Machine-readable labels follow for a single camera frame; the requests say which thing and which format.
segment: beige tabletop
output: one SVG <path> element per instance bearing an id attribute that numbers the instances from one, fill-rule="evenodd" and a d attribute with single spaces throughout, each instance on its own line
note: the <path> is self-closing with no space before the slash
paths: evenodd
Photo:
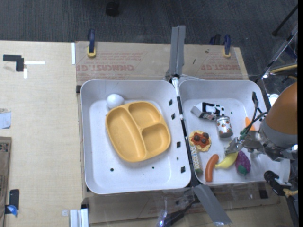
<path id="1" fill-rule="evenodd" d="M 76 69 L 71 43 L 0 41 L 3 54 L 21 55 L 27 78 L 16 63 L 0 60 L 0 108 L 11 111 L 12 138 L 8 191 L 20 190 L 18 215 L 6 227 L 68 227 L 66 213 L 83 200 Z M 227 210 L 230 226 L 291 226 L 285 198 L 277 204 Z M 156 218 L 92 226 L 154 227 Z M 187 214 L 175 227 L 214 226 L 207 213 Z"/>

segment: silver can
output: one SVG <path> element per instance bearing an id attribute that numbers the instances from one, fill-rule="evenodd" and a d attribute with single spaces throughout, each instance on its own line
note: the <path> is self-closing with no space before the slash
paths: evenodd
<path id="1" fill-rule="evenodd" d="M 228 116 L 217 117 L 216 125 L 221 138 L 227 138 L 233 135 L 231 120 Z"/>

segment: toy sausage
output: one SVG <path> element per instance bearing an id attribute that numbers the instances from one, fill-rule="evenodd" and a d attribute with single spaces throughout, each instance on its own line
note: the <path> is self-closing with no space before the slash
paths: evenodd
<path id="1" fill-rule="evenodd" d="M 212 182 L 213 181 L 213 169 L 214 165 L 217 163 L 219 160 L 219 156 L 217 154 L 212 155 L 210 159 L 208 160 L 205 168 L 205 180 L 207 182 Z"/>

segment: toy banana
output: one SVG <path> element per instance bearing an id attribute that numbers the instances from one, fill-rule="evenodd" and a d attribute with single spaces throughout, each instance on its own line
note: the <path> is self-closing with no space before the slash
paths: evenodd
<path id="1" fill-rule="evenodd" d="M 237 159 L 238 153 L 228 154 L 220 163 L 214 165 L 215 168 L 229 168 Z"/>

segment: white ball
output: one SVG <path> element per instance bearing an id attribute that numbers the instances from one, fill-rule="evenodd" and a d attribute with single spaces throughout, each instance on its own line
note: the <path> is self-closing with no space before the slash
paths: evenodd
<path id="1" fill-rule="evenodd" d="M 124 98 L 119 94 L 111 94 L 106 99 L 107 106 L 111 109 L 124 104 Z"/>

